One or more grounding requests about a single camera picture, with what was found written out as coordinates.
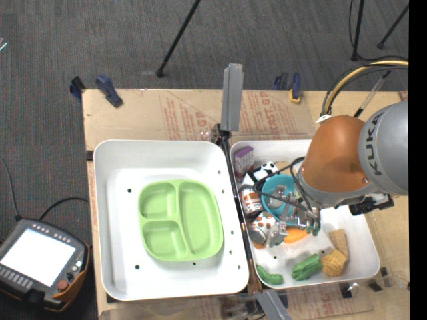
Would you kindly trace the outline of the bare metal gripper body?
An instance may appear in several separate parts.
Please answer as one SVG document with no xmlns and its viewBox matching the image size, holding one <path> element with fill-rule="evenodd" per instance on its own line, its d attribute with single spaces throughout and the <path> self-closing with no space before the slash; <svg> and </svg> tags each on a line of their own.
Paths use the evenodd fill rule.
<svg viewBox="0 0 427 320">
<path fill-rule="evenodd" d="M 317 236 L 321 229 L 320 208 L 314 205 L 311 209 L 305 209 L 305 206 L 304 202 L 303 208 L 292 205 L 287 214 L 286 225 L 303 230 L 308 235 Z"/>
</svg>

